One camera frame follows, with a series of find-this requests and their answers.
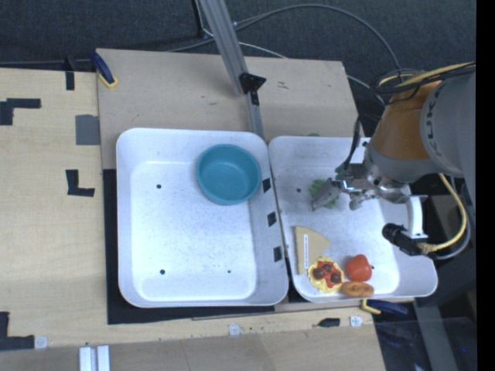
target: wooden table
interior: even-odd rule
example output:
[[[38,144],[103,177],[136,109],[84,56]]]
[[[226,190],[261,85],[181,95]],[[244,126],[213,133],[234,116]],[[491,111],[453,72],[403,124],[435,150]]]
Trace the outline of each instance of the wooden table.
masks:
[[[121,62],[121,67],[127,68],[133,59],[142,57],[139,53],[122,53],[112,55],[110,50],[101,51],[110,63],[116,56],[127,56],[128,60]],[[151,60],[157,57],[150,53],[145,55]],[[203,73],[190,79],[195,83],[203,83],[201,76],[205,74],[209,78],[208,89],[200,87],[191,91],[193,88],[184,80],[186,77],[179,76],[176,81],[183,86],[175,86],[174,100],[180,100],[179,95],[189,90],[180,109],[182,114],[189,112],[190,116],[190,112],[198,108],[198,102],[206,98],[209,101],[205,101],[203,107],[212,107],[216,113],[187,124],[172,109],[172,116],[176,116],[177,121],[171,120],[169,114],[168,127],[198,128],[202,123],[208,129],[218,128],[214,124],[215,117],[222,110],[217,110],[217,106],[235,99],[226,91],[229,80],[220,57],[171,55],[160,55],[158,59],[167,60],[166,71],[170,76],[193,70],[196,74]],[[260,98],[265,133],[269,136],[306,134],[308,131],[321,135],[350,135],[356,111],[340,63],[247,58],[247,64],[252,73],[268,78],[265,90],[260,90]],[[270,81],[276,73],[279,75]],[[134,115],[130,107],[125,107],[127,110],[119,114],[115,106],[107,106],[112,91],[98,85],[94,73],[74,75],[75,89],[68,90],[66,74],[62,71],[0,69],[0,101],[35,98],[42,103],[40,109],[16,108],[12,125],[0,125],[0,311],[10,312],[9,336],[46,337],[49,347],[45,351],[0,353],[1,370],[4,369],[2,364],[27,365],[30,359],[33,362],[45,359],[46,369],[57,369],[57,366],[69,369],[63,367],[66,364],[63,359],[67,358],[67,362],[73,364],[74,356],[77,356],[74,349],[83,345],[112,345],[113,364],[125,363],[123,359],[130,358],[138,361],[139,356],[130,356],[133,351],[149,353],[150,365],[161,359],[163,351],[179,345],[178,351],[174,352],[177,359],[194,362],[199,361],[200,353],[208,352],[207,348],[214,346],[226,353],[232,349],[229,325],[238,325],[240,330],[236,345],[243,339],[243,345],[253,349],[252,354],[256,348],[262,353],[258,360],[265,359],[266,367],[260,369],[301,369],[302,364],[336,364],[337,360],[346,369],[362,369],[362,366],[384,369],[371,315],[358,307],[332,308],[332,305],[283,301],[269,314],[109,325],[102,169],[114,166],[113,142],[118,131],[128,128],[132,122],[136,126],[147,125],[147,122],[162,126],[162,123],[157,115],[151,116],[151,120],[148,117],[147,121],[140,115],[139,111],[145,111],[152,104],[149,98],[148,103],[135,109]],[[121,92],[121,97],[125,97],[126,76],[119,80],[121,89],[114,95]],[[291,87],[294,92],[287,94]],[[149,89],[136,91],[142,94],[135,94],[135,97],[149,95]],[[281,96],[292,101],[288,103],[292,111],[285,109],[285,115],[271,110],[282,108]],[[334,104],[336,110],[333,110],[332,100],[339,101]],[[302,114],[304,110],[312,113]],[[240,121],[243,113],[237,111],[232,119],[222,123],[224,130],[247,129],[246,122]],[[85,114],[100,117],[101,145],[77,145],[76,116]],[[331,122],[325,121],[326,117],[331,117]],[[68,196],[67,169],[77,169],[79,187],[94,188],[94,196]],[[361,327],[349,326],[353,315],[362,318]],[[340,318],[341,326],[315,328],[324,318]],[[349,350],[359,349],[360,354],[352,356],[345,350],[342,352],[344,346],[327,345],[325,339],[343,342]],[[299,345],[300,350],[293,351],[294,345]],[[189,348],[202,349],[191,352]],[[253,358],[246,355],[246,361],[248,358],[252,364]],[[170,369],[187,369],[184,365],[180,368],[182,363],[176,361],[177,368]],[[128,369],[123,363],[117,369]],[[139,364],[141,369],[147,369],[146,361]],[[189,363],[189,369],[200,368]]]

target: blue bowl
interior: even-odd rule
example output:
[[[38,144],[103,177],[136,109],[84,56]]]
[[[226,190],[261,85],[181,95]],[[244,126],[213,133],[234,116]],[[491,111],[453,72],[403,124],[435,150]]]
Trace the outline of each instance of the blue bowl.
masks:
[[[220,205],[250,199],[261,184],[258,161],[236,145],[215,145],[197,160],[196,177],[204,194]]]

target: empty white tray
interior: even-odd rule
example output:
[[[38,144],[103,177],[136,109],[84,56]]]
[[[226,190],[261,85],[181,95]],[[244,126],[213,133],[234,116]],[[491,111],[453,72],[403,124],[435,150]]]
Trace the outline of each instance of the empty white tray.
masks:
[[[373,265],[374,298],[409,298],[430,295],[437,286],[432,260],[410,257],[385,240],[385,223],[408,225],[405,205],[393,205],[383,199],[367,200],[360,209],[349,209],[349,196],[340,194],[332,209],[312,211],[309,188],[314,180],[335,178],[335,168],[348,156],[351,138],[282,136],[269,146],[270,162],[282,231],[288,251],[296,290],[311,302],[349,301],[341,293],[325,294],[312,286],[306,273],[297,273],[295,226],[306,226],[330,241],[324,255],[342,268],[350,257],[365,254]],[[360,145],[352,162],[362,162]]]
[[[232,144],[258,161],[262,185],[220,206],[202,193],[197,158]],[[117,142],[118,283],[142,308],[273,305],[288,290],[268,147],[256,134],[130,129]]]

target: black connector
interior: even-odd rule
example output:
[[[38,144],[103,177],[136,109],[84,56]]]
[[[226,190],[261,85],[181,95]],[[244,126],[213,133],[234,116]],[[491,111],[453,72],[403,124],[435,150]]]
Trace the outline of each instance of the black connector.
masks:
[[[424,243],[426,239],[412,239],[407,235],[404,235],[402,233],[403,231],[405,231],[403,226],[388,223],[384,225],[381,234],[386,240],[397,246],[409,256],[418,256],[422,254],[421,249],[418,247],[418,243]]]

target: toy tomato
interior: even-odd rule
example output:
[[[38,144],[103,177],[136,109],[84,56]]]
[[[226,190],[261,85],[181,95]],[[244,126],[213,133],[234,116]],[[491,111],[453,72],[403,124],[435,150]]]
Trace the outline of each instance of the toy tomato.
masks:
[[[346,273],[351,281],[369,281],[371,265],[365,255],[358,254],[347,261]]]

